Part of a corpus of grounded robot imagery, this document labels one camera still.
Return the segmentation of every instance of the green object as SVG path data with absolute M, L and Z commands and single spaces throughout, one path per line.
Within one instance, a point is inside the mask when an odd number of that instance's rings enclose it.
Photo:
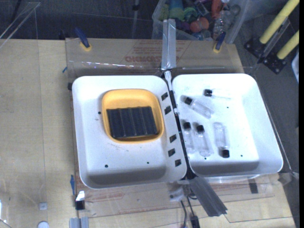
M 198 18 L 198 13 L 193 7 L 187 7 L 184 9 L 185 21 L 189 24 Z
M 169 17 L 169 5 L 164 4 L 163 7 L 161 8 L 160 15 L 158 17 L 159 21 L 164 21 L 165 19 L 168 19 Z
M 170 19 L 179 19 L 179 20 L 183 21 L 185 18 L 184 10 L 181 8 L 170 9 L 169 18 Z

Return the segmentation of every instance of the clear plastic tube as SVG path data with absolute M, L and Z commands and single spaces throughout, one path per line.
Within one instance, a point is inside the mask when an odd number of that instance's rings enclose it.
M 223 98 L 226 100 L 230 100 L 231 93 L 225 89 L 205 89 L 204 96 L 211 97 L 211 98 Z
M 203 105 L 203 103 L 199 102 L 198 100 L 194 100 L 190 97 L 187 97 L 184 103 L 187 104 L 193 111 L 206 117 L 207 119 L 210 119 L 214 114 L 214 112 L 205 105 Z
M 199 154 L 203 157 L 209 157 L 214 153 L 214 151 L 208 139 L 208 135 L 205 132 L 203 125 L 197 126 L 196 129 L 198 131 L 198 139 L 199 139 L 199 144 L 198 144 Z
M 184 127 L 184 142 L 185 142 L 185 146 L 187 149 L 188 153 L 194 153 L 195 152 L 195 148 L 194 148 L 194 142 L 193 142 L 193 133 L 192 133 L 192 129 L 191 129 L 191 124 L 189 122 L 186 122 L 183 124 Z
M 227 128 L 222 123 L 214 123 L 214 135 L 215 143 L 220 151 L 220 154 L 223 158 L 229 158 L 229 138 Z

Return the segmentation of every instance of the black cap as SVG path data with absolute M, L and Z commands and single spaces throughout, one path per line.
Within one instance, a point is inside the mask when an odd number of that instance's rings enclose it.
M 204 95 L 205 96 L 212 96 L 212 90 L 210 90 L 210 89 L 205 89 L 205 92 L 204 92 Z
M 229 158 L 230 157 L 229 150 L 222 150 L 222 157 Z
M 198 131 L 198 133 L 204 133 L 205 132 L 205 129 L 204 129 L 203 125 L 198 125 L 196 127 L 196 130 Z
M 185 130 L 190 130 L 191 129 L 191 124 L 189 122 L 184 123 L 183 126 L 184 126 Z
M 193 100 L 190 97 L 187 97 L 186 100 L 185 100 L 185 103 L 190 105 L 192 103 L 192 101 Z

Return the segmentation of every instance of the black hole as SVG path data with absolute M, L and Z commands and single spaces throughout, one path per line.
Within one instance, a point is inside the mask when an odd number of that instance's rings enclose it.
M 171 150 L 168 151 L 169 157 L 171 157 L 174 154 L 175 154 L 175 149 L 171 149 Z
M 181 160 L 176 160 L 176 161 L 175 161 L 175 167 L 177 167 L 177 166 L 179 166 L 179 165 L 181 165 Z
M 171 107 L 167 106 L 166 109 L 165 109 L 165 115 L 168 114 L 170 111 L 171 111 Z
M 170 142 L 173 142 L 174 140 L 176 140 L 176 134 L 175 135 L 172 135 L 170 138 L 169 138 Z
M 162 96 L 161 96 L 161 100 L 163 101 L 164 99 L 166 99 L 168 97 L 168 93 L 166 92 L 166 93 L 164 93 Z

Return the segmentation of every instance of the transparent bottle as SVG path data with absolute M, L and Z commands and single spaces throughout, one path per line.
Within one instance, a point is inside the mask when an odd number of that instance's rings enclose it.
M 211 98 L 222 98 L 226 100 L 231 99 L 231 93 L 225 89 L 205 89 L 204 96 Z
M 198 139 L 199 139 L 199 144 L 198 144 L 198 151 L 199 154 L 203 157 L 209 157 L 214 153 L 211 144 L 209 142 L 207 133 L 205 132 L 204 126 L 203 125 L 198 125 L 196 127 L 196 130 L 198 132 Z
M 184 101 L 185 104 L 189 105 L 189 107 L 197 112 L 198 114 L 206 117 L 207 119 L 210 119 L 212 117 L 212 115 L 214 114 L 214 112 L 209 109 L 208 107 L 206 107 L 205 105 L 203 105 L 201 102 L 199 102 L 198 100 L 194 100 L 190 97 L 187 97 Z
M 184 127 L 184 142 L 188 153 L 194 153 L 194 142 L 193 142 L 193 136 L 192 136 L 192 128 L 191 124 L 189 122 L 186 122 L 183 124 Z
M 229 158 L 229 138 L 227 128 L 222 123 L 214 123 L 214 136 L 215 143 L 220 151 L 220 154 L 223 158 Z

